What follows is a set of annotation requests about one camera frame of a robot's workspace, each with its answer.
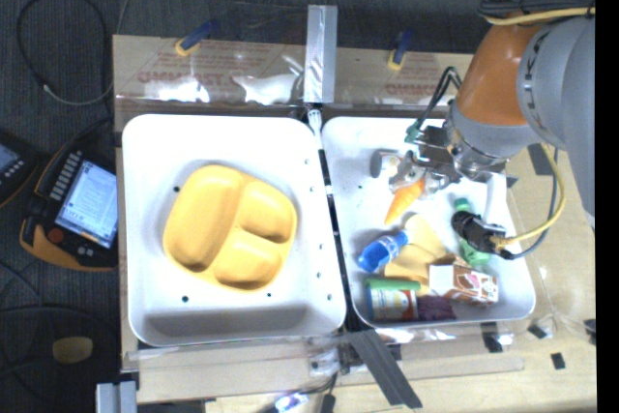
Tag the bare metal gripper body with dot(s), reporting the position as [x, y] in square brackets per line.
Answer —
[442, 155]

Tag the blue plastic bottle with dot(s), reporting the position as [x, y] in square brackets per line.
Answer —
[379, 252]

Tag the orange carrot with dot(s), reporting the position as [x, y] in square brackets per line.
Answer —
[402, 203]

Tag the black cylinder on white bracket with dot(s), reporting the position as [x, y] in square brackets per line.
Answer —
[471, 227]

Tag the small can with grey lid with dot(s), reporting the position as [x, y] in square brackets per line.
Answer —
[379, 164]

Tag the purple grapes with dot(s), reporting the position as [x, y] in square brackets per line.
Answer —
[435, 308]

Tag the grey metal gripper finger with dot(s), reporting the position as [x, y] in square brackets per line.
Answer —
[405, 174]
[434, 187]

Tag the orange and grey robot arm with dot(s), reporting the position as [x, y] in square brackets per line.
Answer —
[503, 77]

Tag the orange and white carton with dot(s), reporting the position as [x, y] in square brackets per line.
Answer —
[466, 285]

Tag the can with green lid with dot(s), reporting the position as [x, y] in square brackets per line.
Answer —
[392, 302]

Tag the white plastic tray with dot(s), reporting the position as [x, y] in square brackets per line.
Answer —
[145, 256]
[353, 159]

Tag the brown cardboard board, red print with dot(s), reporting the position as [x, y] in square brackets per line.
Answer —
[145, 63]

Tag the yellow divided plate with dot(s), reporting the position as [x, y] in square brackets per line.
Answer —
[208, 213]

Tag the green bottle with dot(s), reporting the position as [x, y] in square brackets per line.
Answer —
[474, 254]

